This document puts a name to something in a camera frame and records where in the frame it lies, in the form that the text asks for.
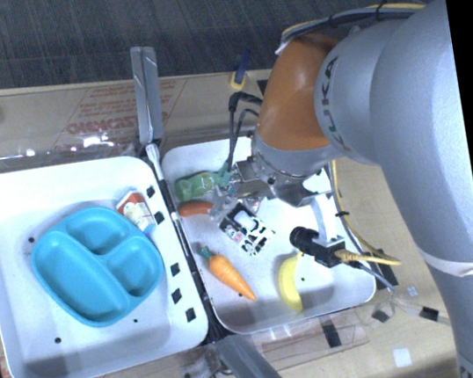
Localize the green packet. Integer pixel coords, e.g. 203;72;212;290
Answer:
171;166;233;204

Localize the white plastic tray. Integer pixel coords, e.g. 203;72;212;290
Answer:
158;119;382;345
0;143;216;378

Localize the red and white carton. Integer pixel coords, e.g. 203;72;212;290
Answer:
113;186;159;239

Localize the black and white carton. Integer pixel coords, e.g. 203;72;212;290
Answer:
215;198;280;262

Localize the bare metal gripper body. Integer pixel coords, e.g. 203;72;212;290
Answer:
226;148;312;207

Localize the orange carrot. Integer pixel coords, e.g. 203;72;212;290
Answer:
196;238;258;310

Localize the black cylinder on white bracket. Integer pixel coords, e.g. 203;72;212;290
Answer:
282;185;351;275

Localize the blue divided plate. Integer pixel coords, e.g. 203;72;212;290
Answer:
23;196;174;338

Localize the orange-red sausage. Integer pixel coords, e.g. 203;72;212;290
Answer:
176;197;216;220

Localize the brown cardboard board red print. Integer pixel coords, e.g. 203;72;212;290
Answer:
0;23;462;378

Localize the yellow banana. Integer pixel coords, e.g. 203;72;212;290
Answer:
272;251;315;316

